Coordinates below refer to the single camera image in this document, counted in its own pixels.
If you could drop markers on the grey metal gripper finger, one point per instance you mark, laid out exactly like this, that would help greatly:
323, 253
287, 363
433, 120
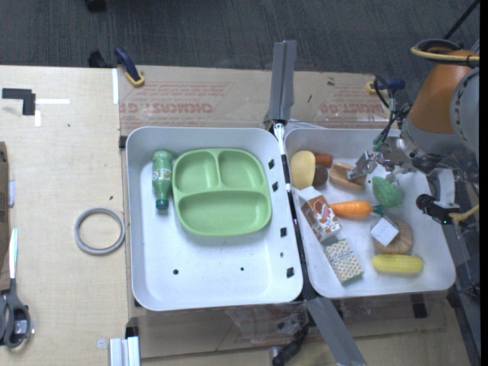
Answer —
391, 177
361, 166

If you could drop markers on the orange carrot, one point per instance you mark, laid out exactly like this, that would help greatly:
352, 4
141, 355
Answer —
350, 209

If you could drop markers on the white tape roll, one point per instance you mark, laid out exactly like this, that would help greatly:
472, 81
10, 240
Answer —
78, 238

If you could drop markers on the black cylinder on white bracket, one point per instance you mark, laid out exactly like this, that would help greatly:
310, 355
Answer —
438, 204

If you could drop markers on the orange sausage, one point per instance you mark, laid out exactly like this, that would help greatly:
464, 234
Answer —
324, 160

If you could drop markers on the tan hot dog bun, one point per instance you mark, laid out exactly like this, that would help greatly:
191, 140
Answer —
341, 177

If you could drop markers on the brown croissant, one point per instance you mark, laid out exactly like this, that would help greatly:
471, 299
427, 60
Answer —
405, 242

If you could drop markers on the white plastic tray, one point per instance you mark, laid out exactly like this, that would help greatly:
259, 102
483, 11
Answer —
213, 269
381, 280

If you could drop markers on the green plastic bottle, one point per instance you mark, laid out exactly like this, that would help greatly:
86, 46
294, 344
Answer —
162, 174

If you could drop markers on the brown cardboard board red print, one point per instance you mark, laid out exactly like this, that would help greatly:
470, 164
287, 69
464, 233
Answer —
183, 97

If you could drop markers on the green divided plate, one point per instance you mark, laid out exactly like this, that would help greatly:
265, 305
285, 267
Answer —
225, 212

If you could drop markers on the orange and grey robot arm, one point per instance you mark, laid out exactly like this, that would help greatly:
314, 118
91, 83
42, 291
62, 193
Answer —
438, 101

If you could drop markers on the green grapes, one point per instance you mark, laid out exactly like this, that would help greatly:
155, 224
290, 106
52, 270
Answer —
387, 193

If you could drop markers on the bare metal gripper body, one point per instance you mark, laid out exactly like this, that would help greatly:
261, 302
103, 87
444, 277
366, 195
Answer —
396, 155

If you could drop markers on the orange patterned white box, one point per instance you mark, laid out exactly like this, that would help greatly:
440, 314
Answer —
344, 261

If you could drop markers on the yellow corn cob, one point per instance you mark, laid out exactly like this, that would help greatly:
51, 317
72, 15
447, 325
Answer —
398, 264

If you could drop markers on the orange and white carton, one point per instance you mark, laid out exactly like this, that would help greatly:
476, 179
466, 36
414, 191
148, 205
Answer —
320, 216

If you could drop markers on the white cube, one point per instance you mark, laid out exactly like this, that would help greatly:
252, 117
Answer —
384, 232

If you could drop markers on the yellow potato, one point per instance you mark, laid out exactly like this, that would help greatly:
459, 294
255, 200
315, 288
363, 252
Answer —
302, 170

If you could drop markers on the brown kiwi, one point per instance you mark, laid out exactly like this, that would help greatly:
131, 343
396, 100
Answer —
321, 175

